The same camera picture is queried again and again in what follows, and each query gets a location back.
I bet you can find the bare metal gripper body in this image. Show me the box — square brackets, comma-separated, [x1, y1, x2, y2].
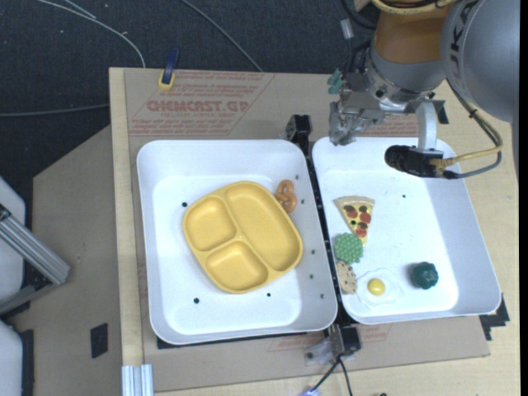
[329, 72, 431, 130]

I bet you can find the toy pizza slice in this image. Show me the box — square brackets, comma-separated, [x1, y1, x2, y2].
[333, 196, 376, 248]

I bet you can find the brown toy pretzel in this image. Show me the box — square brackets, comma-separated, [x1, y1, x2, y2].
[275, 179, 298, 214]

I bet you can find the green bumpy round toy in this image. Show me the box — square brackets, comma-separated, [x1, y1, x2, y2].
[332, 232, 365, 264]

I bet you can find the white plastic tray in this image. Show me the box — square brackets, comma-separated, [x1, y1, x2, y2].
[310, 135, 503, 326]
[135, 139, 339, 347]

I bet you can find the yellow divided plate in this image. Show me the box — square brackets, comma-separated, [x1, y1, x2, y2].
[181, 180, 304, 295]

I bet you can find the brown cardboard board, red print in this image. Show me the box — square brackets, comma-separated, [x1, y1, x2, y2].
[123, 68, 493, 393]

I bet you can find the tan chocolate chip biscuit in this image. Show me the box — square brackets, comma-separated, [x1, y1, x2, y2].
[335, 260, 358, 295]

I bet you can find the white and yellow fried egg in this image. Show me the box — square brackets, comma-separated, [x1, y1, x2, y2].
[356, 266, 405, 309]

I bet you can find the black block with thin wires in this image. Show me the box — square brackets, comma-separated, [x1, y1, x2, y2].
[285, 114, 312, 144]
[337, 325, 364, 355]

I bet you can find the black cylinder on white bracket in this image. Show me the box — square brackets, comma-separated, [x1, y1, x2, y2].
[384, 100, 447, 179]

